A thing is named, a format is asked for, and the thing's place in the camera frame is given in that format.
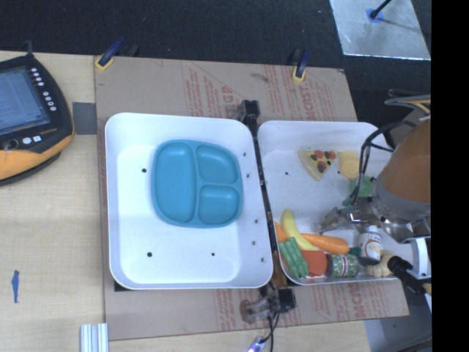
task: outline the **blue plate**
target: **blue plate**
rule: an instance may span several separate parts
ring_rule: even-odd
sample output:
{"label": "blue plate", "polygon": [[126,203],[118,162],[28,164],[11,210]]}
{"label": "blue plate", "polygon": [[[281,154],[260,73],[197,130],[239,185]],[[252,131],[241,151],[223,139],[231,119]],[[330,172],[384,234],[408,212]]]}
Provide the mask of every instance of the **blue plate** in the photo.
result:
{"label": "blue plate", "polygon": [[152,200],[158,215],[170,224],[231,224],[243,205],[239,163],[231,152],[216,144],[167,141],[153,158]]}

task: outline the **black floor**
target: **black floor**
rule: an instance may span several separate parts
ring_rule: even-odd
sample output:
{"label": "black floor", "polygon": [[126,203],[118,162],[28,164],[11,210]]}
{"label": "black floor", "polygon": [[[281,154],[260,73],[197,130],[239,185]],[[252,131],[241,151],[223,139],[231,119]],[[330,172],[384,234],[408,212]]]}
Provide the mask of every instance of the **black floor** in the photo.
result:
{"label": "black floor", "polygon": [[[411,0],[432,53],[432,0]],[[431,62],[345,56],[329,0],[0,0],[0,50],[93,54],[118,37],[121,54],[282,65],[307,48],[308,66],[344,69],[359,121],[376,126],[409,109],[389,89],[431,93]]]}

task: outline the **green beans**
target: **green beans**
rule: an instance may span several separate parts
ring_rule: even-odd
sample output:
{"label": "green beans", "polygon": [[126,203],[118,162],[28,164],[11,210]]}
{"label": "green beans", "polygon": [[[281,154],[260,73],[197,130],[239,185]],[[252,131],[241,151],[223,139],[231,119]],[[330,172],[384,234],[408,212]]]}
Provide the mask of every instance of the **green beans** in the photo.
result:
{"label": "green beans", "polygon": [[279,243],[278,247],[292,275],[297,279],[306,278],[306,275],[308,275],[308,263],[303,258],[296,239],[291,237],[287,241]]}

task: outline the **yellow sponge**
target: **yellow sponge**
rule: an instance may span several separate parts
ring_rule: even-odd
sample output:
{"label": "yellow sponge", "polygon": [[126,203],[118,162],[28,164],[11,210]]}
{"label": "yellow sponge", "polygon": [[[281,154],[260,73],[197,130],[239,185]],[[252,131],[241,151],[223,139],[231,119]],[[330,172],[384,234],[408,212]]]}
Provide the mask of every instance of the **yellow sponge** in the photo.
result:
{"label": "yellow sponge", "polygon": [[355,151],[341,151],[339,153],[340,173],[349,180],[357,178],[360,159]]}

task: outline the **white tray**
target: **white tray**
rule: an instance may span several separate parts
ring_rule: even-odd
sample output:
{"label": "white tray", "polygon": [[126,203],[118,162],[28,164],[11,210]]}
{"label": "white tray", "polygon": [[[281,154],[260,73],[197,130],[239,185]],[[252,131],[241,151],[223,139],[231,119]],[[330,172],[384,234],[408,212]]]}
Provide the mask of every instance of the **white tray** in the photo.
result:
{"label": "white tray", "polygon": [[[268,121],[262,124],[258,140],[273,219],[280,222],[281,214],[289,208],[300,232],[318,233],[317,228],[325,215],[334,207],[340,208],[350,194],[349,180],[338,173],[337,159],[321,181],[316,181],[304,169],[298,150],[354,150],[359,156],[363,142],[376,129],[365,122]],[[387,146],[382,135],[373,142]],[[372,148],[366,175],[376,177],[390,157],[389,152]],[[357,246],[358,234],[353,228],[340,228],[325,234],[341,237],[349,246]],[[383,249],[413,263],[410,244],[399,244],[384,231],[381,235]],[[389,279],[366,275],[361,269],[355,277],[315,276],[297,280],[283,262],[281,264],[285,274],[299,285]]]}
{"label": "white tray", "polygon": [[[243,209],[218,228],[167,224],[152,204],[150,170],[157,147],[193,139],[231,151],[243,177]],[[111,272],[133,290],[251,288],[273,273],[270,240],[251,132],[236,120],[116,114],[106,123]]]}

